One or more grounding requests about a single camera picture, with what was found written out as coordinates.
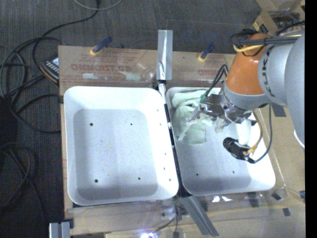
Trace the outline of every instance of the white tray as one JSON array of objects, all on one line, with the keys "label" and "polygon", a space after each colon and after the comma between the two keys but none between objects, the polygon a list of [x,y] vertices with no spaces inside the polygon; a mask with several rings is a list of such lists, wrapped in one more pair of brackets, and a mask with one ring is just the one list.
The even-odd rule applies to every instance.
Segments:
[{"label": "white tray", "polygon": [[[166,101],[172,124],[175,108],[171,100],[175,93],[199,89],[173,87],[167,91]],[[259,136],[260,129],[255,124],[251,129],[249,145],[253,145]],[[187,145],[175,140],[180,174],[186,190],[195,196],[208,196],[271,189],[275,185],[275,174],[269,155],[256,164],[237,160],[222,145],[226,137],[238,139],[236,124],[225,126],[220,133],[215,132],[214,125],[207,126],[206,142],[203,144]],[[257,159],[265,151],[261,140],[253,158]]]},{"label": "white tray", "polygon": [[162,97],[150,88],[76,86],[64,95],[67,184],[82,206],[178,191]]}]

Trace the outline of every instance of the gray carpet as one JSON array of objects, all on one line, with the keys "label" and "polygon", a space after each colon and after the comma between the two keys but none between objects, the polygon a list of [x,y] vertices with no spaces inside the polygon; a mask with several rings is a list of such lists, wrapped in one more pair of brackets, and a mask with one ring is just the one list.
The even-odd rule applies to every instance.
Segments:
[{"label": "gray carpet", "polygon": [[[0,0],[0,45],[9,50],[21,43],[39,37],[47,30],[79,19],[94,12],[80,7],[73,0]],[[94,0],[78,0],[95,6]],[[101,8],[118,0],[101,0]],[[101,10],[89,21],[62,27],[49,36],[72,46],[94,46],[107,36],[112,36],[110,47],[132,49],[157,49],[159,29],[173,30],[175,51],[201,52],[210,42],[215,53],[233,54],[229,37],[249,25],[260,13],[255,0],[123,0],[118,6]],[[52,56],[59,42],[42,40],[36,49],[36,60]],[[27,78],[41,75],[32,59],[33,46],[20,54],[26,64]],[[1,61],[9,54],[0,49]],[[21,67],[5,67],[1,87],[5,93],[19,85]],[[47,79],[25,88],[14,103],[22,107],[42,94],[57,94],[58,88]],[[32,150],[30,178],[34,188],[26,184],[14,204],[0,211],[1,237],[48,237],[48,223],[63,220],[63,190],[61,140],[59,133],[36,132],[10,115],[0,101],[0,144],[16,141]],[[40,99],[20,113],[36,128],[59,129],[59,108],[56,98]],[[23,152],[18,152],[26,163]],[[8,198],[21,177],[18,167],[4,155],[0,156],[0,200]]]}]

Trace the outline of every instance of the metal bracket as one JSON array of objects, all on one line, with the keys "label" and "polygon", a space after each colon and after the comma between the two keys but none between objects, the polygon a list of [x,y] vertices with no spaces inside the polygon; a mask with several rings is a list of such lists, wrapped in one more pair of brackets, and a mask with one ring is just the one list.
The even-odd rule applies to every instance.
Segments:
[{"label": "metal bracket", "polygon": [[189,215],[195,221],[202,235],[219,236],[216,228],[211,223],[201,204],[195,196],[183,197],[179,199],[186,208]]},{"label": "metal bracket", "polygon": [[70,222],[50,223],[50,238],[70,238]]},{"label": "metal bracket", "polygon": [[173,31],[158,31],[157,80],[172,79]]}]

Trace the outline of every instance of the blue clamp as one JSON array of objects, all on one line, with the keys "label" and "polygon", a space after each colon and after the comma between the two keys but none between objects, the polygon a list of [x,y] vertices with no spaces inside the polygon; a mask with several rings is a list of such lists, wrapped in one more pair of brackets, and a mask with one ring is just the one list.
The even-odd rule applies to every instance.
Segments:
[{"label": "blue clamp", "polygon": [[93,56],[96,56],[101,49],[108,47],[108,44],[112,42],[112,37],[108,36],[107,38],[105,38],[104,40],[100,41],[96,46],[94,46],[92,49],[90,49],[90,53]]},{"label": "blue clamp", "polygon": [[199,57],[198,57],[198,60],[201,61],[201,62],[206,61],[208,53],[211,52],[211,51],[213,51],[213,48],[214,48],[214,45],[213,45],[213,43],[211,42],[211,43],[208,45],[208,47],[207,47],[203,52],[201,52],[201,54],[200,54]]}]

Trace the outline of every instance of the crumpled cloth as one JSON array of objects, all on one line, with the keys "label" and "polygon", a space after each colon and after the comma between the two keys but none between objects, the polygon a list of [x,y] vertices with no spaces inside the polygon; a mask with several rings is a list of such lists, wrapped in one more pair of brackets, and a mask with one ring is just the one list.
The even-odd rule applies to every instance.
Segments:
[{"label": "crumpled cloth", "polygon": [[172,105],[176,108],[172,118],[173,132],[179,142],[190,145],[205,143],[206,124],[204,120],[208,117],[200,114],[200,119],[187,122],[187,118],[199,105],[200,96],[205,92],[205,90],[197,90],[176,93],[172,98]]}]

